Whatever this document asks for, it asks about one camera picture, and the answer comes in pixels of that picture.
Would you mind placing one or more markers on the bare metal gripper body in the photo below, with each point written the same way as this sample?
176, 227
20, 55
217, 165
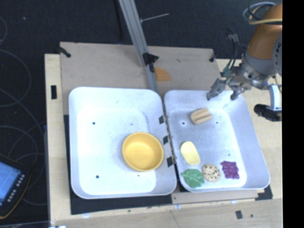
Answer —
247, 78

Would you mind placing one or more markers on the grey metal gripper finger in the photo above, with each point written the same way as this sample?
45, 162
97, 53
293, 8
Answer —
215, 89
236, 92

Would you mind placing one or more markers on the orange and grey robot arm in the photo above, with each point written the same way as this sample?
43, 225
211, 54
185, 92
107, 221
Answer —
263, 44

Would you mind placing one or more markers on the tan toy bread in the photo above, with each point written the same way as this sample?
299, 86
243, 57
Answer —
201, 116

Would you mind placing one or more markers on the white plastic tray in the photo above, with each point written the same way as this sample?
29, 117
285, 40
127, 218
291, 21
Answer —
221, 139
102, 151

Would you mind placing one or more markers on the orange flat semicircle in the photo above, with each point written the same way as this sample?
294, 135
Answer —
162, 74

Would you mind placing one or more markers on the yellow oval toy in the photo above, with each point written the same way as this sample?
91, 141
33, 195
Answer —
190, 153

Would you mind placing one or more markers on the purple toy grapes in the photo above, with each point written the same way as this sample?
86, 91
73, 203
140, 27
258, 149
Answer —
230, 169

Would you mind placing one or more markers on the tan chocolate chip biscuit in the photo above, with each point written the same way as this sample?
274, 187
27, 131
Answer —
211, 172

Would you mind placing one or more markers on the green toy leaf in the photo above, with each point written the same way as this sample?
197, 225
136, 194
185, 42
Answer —
192, 177

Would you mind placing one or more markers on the yellow bowl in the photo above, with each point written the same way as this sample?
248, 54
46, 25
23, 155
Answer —
142, 151

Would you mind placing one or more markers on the brown cardboard board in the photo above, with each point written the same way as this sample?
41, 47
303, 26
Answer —
107, 65

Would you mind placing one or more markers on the black cylinder on white bracket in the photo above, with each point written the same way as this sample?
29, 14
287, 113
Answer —
268, 109

